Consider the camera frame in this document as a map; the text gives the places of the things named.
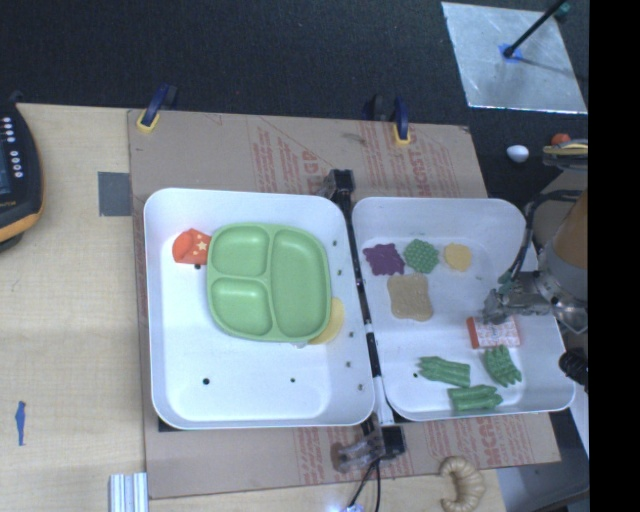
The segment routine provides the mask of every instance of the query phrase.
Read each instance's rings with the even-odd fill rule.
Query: white tray
[[[452,417],[561,410],[573,400],[575,385],[558,366],[564,343],[552,315],[516,316],[521,345],[510,350],[523,381],[498,387],[504,402],[485,412],[456,413],[446,389],[452,387],[417,374],[422,356],[471,365],[471,384],[496,385],[482,366],[481,350],[473,349],[466,319],[479,316],[488,292],[513,262],[522,242],[525,221],[512,204],[499,199],[366,198],[353,210],[360,266],[380,357],[386,398],[413,421]],[[414,238],[437,249],[456,242],[469,246],[472,265],[465,272],[441,262],[427,275],[434,309],[426,322],[400,320],[391,313],[387,276],[375,276],[362,249],[396,244],[400,254]],[[523,270],[535,270],[533,247]],[[405,267],[405,274],[413,270]]]
[[[232,338],[213,321],[206,267],[174,262],[187,229],[236,222],[286,224],[324,245],[332,295],[345,308],[338,336],[299,348]],[[152,399],[180,429],[355,425],[374,391],[344,217],[316,196],[163,189],[144,208]]]

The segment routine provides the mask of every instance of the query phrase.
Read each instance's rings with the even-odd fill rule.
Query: silver metal sheet
[[[555,18],[548,18],[507,59],[544,12],[442,3],[471,107],[586,114]]]

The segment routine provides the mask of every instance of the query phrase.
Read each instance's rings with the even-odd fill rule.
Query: coiled beige object
[[[472,512],[480,504],[486,491],[480,472],[461,456],[447,457],[440,466],[440,476],[451,475],[458,493],[457,498],[441,500],[445,512]]]

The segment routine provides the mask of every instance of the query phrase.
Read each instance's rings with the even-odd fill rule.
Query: wooden table
[[[46,205],[0,253],[0,510],[103,512],[110,475],[145,471],[132,222],[98,207],[98,173],[129,172],[127,111],[20,110],[40,151]],[[477,510],[505,510],[496,471],[482,473]],[[149,510],[342,510],[357,485],[152,500]],[[370,482],[360,495],[367,510],[375,491]],[[439,476],[385,479],[381,510],[439,511],[453,495]]]

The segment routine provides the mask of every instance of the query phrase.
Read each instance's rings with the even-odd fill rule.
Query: black fabric
[[[544,12],[552,0],[470,5]],[[588,106],[589,0],[559,23]],[[409,121],[469,126],[490,196],[521,206],[559,171],[536,157],[557,132],[588,138],[588,116],[467,106],[442,3],[434,0],[4,2],[0,95],[144,108],[162,82],[179,110],[359,119],[400,95]],[[515,166],[512,144],[532,158]]]

